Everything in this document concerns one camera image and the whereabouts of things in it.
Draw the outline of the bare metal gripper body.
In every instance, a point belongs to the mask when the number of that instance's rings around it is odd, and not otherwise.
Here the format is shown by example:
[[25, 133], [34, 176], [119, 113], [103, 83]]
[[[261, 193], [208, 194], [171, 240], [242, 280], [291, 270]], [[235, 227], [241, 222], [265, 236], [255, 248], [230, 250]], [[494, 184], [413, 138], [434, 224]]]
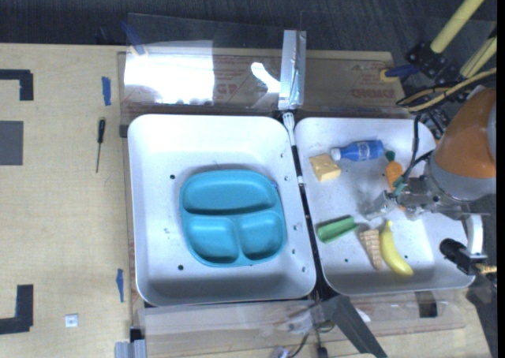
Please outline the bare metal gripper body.
[[421, 216], [432, 213], [461, 220], [471, 213], [467, 202], [449, 196], [428, 176], [410, 178], [396, 197], [396, 202], [404, 210], [410, 205], [420, 207]]

